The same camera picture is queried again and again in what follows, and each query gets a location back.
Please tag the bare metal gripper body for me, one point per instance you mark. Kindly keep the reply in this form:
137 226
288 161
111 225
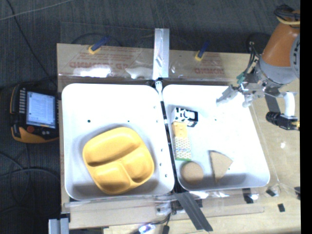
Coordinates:
257 86

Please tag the brown cardboard board red print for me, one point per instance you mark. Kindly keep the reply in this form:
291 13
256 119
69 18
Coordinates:
80 62

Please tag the yellow divided plate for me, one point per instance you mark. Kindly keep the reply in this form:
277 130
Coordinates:
117 160

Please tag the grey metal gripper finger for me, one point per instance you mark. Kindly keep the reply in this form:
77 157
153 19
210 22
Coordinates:
228 96
247 101

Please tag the white plastic tray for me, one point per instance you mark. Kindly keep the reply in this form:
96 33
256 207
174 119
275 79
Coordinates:
234 135
102 101

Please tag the round brown biscuit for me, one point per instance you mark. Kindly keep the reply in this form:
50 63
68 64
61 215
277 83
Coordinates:
192 173

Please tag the yellow and green carton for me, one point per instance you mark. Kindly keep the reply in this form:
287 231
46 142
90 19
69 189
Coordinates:
182 142

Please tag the brown pizza slice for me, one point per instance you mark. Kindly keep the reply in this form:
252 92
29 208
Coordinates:
219 163

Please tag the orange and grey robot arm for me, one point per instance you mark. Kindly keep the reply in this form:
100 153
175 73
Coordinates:
280 50

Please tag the black and white carton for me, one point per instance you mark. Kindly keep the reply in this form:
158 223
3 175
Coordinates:
185 114

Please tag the black cylinder on white bracket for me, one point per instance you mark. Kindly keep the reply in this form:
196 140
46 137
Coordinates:
280 119

